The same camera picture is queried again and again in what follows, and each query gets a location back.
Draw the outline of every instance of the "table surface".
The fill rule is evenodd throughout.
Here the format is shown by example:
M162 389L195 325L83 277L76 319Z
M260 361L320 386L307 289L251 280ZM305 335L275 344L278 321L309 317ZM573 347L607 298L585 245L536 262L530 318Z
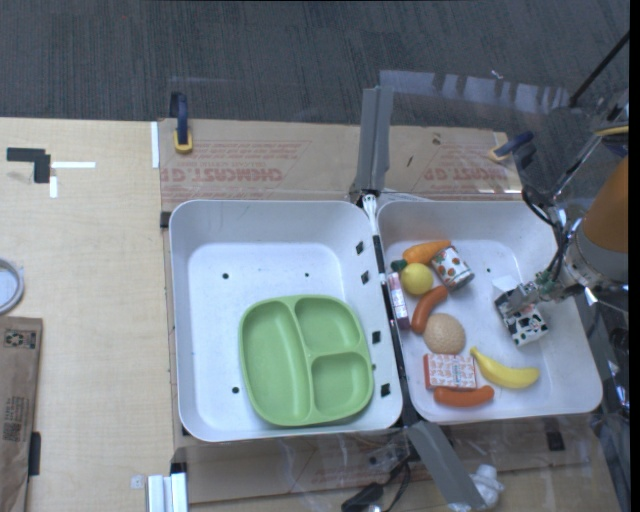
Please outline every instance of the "table surface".
M44 321L34 422L42 451L29 511L142 511L141 478L169 471L165 264L151 136L146 122L0 119L5 147L96 162L95 169L57 170L55 199L32 182L31 164L0 162L0 255L23 267L25 278L11 315ZM506 491L497 510L618 509L597 438L588 436L584 449L584 464L500 474ZM335 510L353 494L192 509ZM412 484L395 510L449 509L426 480Z

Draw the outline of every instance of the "toy banana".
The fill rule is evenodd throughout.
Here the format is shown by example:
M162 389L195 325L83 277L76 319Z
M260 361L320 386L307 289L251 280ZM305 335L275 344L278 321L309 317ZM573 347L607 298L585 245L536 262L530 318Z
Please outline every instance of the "toy banana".
M521 389L531 386L540 376L540 370L532 366L512 368L495 359L480 353L477 347L471 347L471 355L475 358L482 376L505 388Z

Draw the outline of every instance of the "white ring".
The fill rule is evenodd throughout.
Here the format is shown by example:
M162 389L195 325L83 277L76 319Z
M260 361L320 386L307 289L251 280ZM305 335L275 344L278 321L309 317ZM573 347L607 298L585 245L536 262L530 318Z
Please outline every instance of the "white ring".
M3 258L0 258L0 268L7 269L9 273L16 278L16 282L18 283L18 286L16 286L16 290L15 292L13 292L13 295L11 296L9 301L5 302L4 304L0 304L0 315L4 315L5 313L8 313L11 309L13 309L18 302L20 302L22 294L24 293L24 279L22 278L22 274L15 265Z

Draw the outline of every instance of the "red and white box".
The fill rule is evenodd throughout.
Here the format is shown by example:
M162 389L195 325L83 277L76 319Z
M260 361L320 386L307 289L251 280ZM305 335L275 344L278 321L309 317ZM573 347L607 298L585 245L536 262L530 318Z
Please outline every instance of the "red and white box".
M425 354L424 383L427 389L438 386L453 389L475 389L476 364L472 356Z

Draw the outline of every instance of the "white can with red pattern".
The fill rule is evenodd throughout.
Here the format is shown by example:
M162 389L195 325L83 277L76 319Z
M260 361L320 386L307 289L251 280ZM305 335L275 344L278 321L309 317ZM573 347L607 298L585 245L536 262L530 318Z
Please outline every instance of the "white can with red pattern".
M431 267L449 291L461 288L475 277L453 245L438 251L431 260Z

